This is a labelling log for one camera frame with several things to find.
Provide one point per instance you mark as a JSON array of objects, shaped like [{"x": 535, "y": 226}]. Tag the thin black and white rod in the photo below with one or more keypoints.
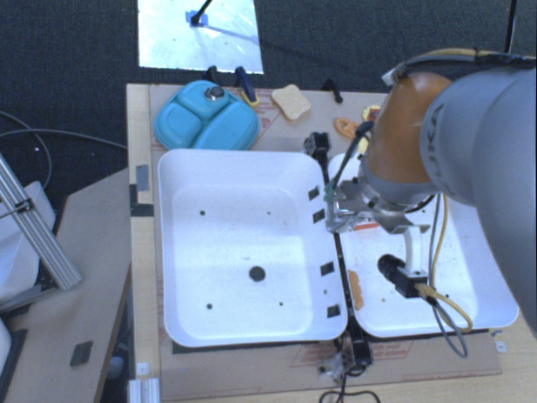
[{"x": 345, "y": 275}]

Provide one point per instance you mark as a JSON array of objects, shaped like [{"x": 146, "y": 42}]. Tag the brown cardboard board red print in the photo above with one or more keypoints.
[{"x": 268, "y": 372}]

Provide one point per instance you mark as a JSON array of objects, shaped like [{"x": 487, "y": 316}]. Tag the orange pretzel biscuit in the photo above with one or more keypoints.
[{"x": 345, "y": 126}]

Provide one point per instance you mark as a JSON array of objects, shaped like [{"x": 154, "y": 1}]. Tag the blue divided plate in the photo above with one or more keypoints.
[{"x": 201, "y": 122}]

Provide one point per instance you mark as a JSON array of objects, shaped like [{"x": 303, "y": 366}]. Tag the white plastic tray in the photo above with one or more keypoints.
[
  {"x": 403, "y": 313},
  {"x": 235, "y": 242}
]

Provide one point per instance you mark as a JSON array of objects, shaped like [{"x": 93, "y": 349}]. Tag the small orange red item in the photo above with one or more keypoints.
[{"x": 366, "y": 226}]

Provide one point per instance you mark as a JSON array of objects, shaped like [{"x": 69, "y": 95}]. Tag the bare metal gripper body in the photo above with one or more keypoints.
[{"x": 356, "y": 202}]

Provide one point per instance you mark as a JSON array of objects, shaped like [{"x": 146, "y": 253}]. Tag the pale toast bread slice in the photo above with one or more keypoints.
[{"x": 290, "y": 101}]

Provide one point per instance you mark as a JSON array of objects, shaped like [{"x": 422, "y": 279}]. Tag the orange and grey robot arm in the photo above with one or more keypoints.
[{"x": 470, "y": 141}]

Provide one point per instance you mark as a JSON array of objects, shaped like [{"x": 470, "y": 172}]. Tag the black cylinder on white bracket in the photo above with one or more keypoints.
[{"x": 409, "y": 278}]

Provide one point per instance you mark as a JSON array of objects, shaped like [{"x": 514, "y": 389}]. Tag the orange toy sausage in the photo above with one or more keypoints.
[{"x": 356, "y": 288}]

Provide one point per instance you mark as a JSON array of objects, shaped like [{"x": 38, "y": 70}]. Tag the small silver can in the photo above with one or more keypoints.
[{"x": 215, "y": 93}]

